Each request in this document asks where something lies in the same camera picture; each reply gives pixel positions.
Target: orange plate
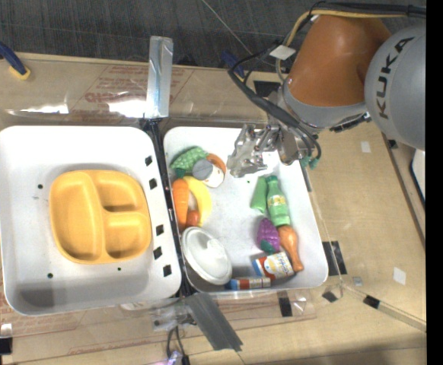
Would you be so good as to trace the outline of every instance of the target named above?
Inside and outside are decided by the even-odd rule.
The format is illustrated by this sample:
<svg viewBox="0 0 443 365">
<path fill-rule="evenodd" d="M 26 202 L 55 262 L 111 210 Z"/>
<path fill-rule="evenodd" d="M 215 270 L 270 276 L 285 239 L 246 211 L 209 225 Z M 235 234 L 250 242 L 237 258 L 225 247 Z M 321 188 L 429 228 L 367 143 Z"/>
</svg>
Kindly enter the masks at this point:
<svg viewBox="0 0 443 365">
<path fill-rule="evenodd" d="M 57 177 L 49 214 L 59 251 L 82 264 L 140 256 L 152 238 L 147 200 L 139 183 L 115 170 L 76 170 Z"/>
</svg>

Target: blue clamp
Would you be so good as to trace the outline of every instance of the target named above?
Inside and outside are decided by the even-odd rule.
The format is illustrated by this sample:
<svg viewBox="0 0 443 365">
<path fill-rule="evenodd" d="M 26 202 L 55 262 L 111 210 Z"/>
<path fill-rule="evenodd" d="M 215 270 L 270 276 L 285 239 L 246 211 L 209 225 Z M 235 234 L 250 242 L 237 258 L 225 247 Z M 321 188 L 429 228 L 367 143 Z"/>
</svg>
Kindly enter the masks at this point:
<svg viewBox="0 0 443 365">
<path fill-rule="evenodd" d="M 30 70 L 17 57 L 17 54 L 0 41 L 0 56 L 5 58 L 10 64 L 10 72 L 21 80 L 27 80 L 30 75 Z"/>
<path fill-rule="evenodd" d="M 237 62 L 238 59 L 229 51 L 224 50 L 221 52 L 221 60 L 228 65 L 229 68 L 232 68 Z M 237 73 L 240 77 L 245 78 L 244 69 L 239 65 L 235 68 L 235 73 Z"/>
</svg>

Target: toy chicken drumstick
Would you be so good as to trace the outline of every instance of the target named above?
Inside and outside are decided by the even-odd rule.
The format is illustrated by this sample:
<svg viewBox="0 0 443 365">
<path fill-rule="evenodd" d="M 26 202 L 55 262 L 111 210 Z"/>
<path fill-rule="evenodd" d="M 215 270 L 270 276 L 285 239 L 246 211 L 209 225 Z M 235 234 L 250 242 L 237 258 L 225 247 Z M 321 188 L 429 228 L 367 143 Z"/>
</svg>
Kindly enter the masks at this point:
<svg viewBox="0 0 443 365">
<path fill-rule="evenodd" d="M 277 228 L 281 246 L 289 254 L 294 271 L 302 271 L 304 266 L 298 254 L 298 235 L 291 226 L 280 226 Z"/>
</svg>

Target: gray carpet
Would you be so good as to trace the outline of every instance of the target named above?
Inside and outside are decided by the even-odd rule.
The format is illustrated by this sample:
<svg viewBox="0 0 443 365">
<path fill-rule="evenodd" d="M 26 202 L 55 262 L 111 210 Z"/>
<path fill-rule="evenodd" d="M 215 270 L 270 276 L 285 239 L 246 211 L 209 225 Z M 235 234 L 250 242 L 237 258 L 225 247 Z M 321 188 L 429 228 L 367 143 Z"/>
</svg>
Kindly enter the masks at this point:
<svg viewBox="0 0 443 365">
<path fill-rule="evenodd" d="M 175 62 L 219 67 L 223 50 L 242 57 L 247 49 L 265 49 L 321 0 L 205 1 L 243 45 L 201 0 L 0 0 L 0 40 L 21 52 L 146 61 L 149 37 L 158 35 L 173 38 Z M 325 1 L 426 5 L 426 0 Z M 385 21 L 393 32 L 412 22 Z"/>
</svg>

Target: table surface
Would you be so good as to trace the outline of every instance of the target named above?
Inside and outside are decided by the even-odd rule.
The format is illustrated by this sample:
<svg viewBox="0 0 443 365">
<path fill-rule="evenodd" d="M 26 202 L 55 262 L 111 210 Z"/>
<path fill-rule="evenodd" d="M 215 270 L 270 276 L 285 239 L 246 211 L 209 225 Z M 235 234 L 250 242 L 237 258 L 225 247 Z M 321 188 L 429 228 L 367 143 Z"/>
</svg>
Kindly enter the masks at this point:
<svg viewBox="0 0 443 365">
<path fill-rule="evenodd" d="M 203 74 L 209 78 L 210 71 L 219 81 L 216 70 Z M 253 74 L 252 79 L 274 77 Z M 229 80 L 217 85 L 236 90 Z M 412 152 L 399 143 L 389 149 L 373 123 L 339 134 L 323 132 L 319 142 L 323 157 L 309 171 L 310 198 L 322 241 L 338 243 L 345 270 L 304 293 L 301 317 L 268 314 L 255 321 L 249 309 L 239 309 L 231 323 L 244 343 L 241 352 L 212 350 L 197 327 L 182 331 L 191 363 L 427 362 L 424 209 L 406 173 Z M 1 310 L 7 321 L 7 308 Z M 61 328 L 27 334 L 28 328 L 39 331 L 40 323 Z M 167 333 L 155 331 L 146 314 L 126 319 L 121 310 L 96 309 L 26 324 L 4 363 L 166 360 Z M 173 341 L 171 347 L 179 346 Z"/>
</svg>

